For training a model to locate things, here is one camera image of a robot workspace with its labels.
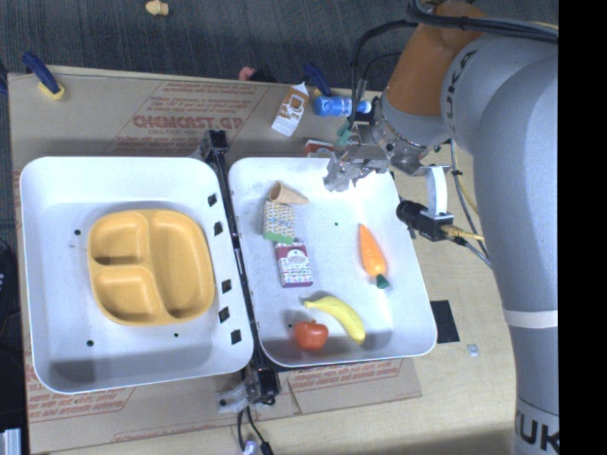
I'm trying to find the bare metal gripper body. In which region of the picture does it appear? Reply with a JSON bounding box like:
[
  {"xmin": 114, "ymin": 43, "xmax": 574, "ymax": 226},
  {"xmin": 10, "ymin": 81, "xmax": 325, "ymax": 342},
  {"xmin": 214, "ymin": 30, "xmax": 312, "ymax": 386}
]
[{"xmin": 337, "ymin": 123, "xmax": 451, "ymax": 178}]

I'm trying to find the red and white packet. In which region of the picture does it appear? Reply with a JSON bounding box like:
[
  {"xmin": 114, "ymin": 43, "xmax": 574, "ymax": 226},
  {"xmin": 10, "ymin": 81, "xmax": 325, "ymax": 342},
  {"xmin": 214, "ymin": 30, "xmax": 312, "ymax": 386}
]
[{"xmin": 303, "ymin": 138, "xmax": 336, "ymax": 158}]

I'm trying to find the tan ice cream cone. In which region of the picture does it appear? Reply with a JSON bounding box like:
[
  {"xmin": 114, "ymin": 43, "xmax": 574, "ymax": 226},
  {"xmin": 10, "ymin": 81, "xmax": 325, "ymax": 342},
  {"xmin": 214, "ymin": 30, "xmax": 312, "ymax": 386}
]
[{"xmin": 267, "ymin": 180, "xmax": 310, "ymax": 208}]

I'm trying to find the blue bottle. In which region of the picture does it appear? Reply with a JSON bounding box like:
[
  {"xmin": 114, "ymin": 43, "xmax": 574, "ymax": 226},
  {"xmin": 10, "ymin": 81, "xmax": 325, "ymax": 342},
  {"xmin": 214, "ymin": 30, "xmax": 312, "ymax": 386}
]
[{"xmin": 313, "ymin": 95, "xmax": 373, "ymax": 118}]

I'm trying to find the white and green carton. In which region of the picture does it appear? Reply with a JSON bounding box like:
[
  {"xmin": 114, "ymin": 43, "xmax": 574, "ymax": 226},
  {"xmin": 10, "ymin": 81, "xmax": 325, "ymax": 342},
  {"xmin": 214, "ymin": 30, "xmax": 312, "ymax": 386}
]
[{"xmin": 262, "ymin": 200, "xmax": 297, "ymax": 245}]

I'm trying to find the white plastic tray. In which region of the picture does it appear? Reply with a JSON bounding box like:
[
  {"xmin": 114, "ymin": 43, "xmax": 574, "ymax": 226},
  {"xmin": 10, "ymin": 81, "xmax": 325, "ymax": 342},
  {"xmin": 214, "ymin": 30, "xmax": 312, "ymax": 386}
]
[
  {"xmin": 18, "ymin": 155, "xmax": 255, "ymax": 394},
  {"xmin": 227, "ymin": 156, "xmax": 438, "ymax": 369}
]

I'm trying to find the orange carrot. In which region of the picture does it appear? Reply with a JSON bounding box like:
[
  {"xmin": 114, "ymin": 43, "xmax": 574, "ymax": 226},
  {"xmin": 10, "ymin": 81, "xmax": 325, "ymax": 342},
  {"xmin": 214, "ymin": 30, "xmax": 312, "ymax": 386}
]
[{"xmin": 358, "ymin": 223, "xmax": 391, "ymax": 290}]

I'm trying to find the white and brown carton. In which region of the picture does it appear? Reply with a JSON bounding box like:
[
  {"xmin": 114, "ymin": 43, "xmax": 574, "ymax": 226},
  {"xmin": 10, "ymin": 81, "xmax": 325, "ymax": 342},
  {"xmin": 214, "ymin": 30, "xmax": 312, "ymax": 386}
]
[{"xmin": 270, "ymin": 82, "xmax": 311, "ymax": 138}]

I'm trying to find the red and white carton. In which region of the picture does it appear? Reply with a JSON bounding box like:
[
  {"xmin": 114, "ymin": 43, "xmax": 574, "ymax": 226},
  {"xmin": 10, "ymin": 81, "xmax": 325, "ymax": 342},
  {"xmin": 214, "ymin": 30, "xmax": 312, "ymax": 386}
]
[{"xmin": 274, "ymin": 241, "xmax": 315, "ymax": 289}]

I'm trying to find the thin black rod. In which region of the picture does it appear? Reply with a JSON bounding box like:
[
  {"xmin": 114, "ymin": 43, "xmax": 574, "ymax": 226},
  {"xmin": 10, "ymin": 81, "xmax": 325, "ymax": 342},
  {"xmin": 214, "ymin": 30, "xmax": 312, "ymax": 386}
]
[{"xmin": 213, "ymin": 152, "xmax": 267, "ymax": 373}]

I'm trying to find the yellow banana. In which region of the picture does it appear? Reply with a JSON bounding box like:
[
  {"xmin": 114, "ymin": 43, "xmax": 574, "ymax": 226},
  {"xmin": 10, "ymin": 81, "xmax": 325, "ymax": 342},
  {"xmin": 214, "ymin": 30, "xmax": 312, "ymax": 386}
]
[{"xmin": 303, "ymin": 294, "xmax": 367, "ymax": 347}]

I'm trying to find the red bell pepper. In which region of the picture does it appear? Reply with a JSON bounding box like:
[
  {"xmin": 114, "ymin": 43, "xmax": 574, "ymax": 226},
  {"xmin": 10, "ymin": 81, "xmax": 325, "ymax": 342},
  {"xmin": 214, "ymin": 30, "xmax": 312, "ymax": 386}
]
[{"xmin": 292, "ymin": 318, "xmax": 330, "ymax": 353}]

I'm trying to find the orange divided plate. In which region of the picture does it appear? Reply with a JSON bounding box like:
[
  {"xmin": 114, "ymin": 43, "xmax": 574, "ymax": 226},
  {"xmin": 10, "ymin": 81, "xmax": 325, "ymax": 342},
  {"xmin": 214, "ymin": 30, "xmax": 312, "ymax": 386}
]
[{"xmin": 86, "ymin": 209, "xmax": 217, "ymax": 327}]

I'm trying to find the brown cardboard board red print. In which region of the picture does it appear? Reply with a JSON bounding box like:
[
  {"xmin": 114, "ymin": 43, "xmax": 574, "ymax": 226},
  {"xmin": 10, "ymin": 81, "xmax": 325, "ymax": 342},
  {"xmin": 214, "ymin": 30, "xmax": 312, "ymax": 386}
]
[{"xmin": 7, "ymin": 64, "xmax": 424, "ymax": 455}]

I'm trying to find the black cylinder on white bracket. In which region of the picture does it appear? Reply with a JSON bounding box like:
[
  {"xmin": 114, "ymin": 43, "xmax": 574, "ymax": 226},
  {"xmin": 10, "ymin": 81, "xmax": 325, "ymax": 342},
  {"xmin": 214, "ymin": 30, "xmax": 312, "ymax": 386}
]
[{"xmin": 395, "ymin": 164, "xmax": 455, "ymax": 243}]

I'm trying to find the black block with thin wires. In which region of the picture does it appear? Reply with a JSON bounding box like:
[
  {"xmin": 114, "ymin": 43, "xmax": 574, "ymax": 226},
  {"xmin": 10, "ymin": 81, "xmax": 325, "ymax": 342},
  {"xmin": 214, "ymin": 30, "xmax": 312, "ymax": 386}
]
[
  {"xmin": 201, "ymin": 129, "xmax": 230, "ymax": 159},
  {"xmin": 242, "ymin": 367, "xmax": 282, "ymax": 406}
]

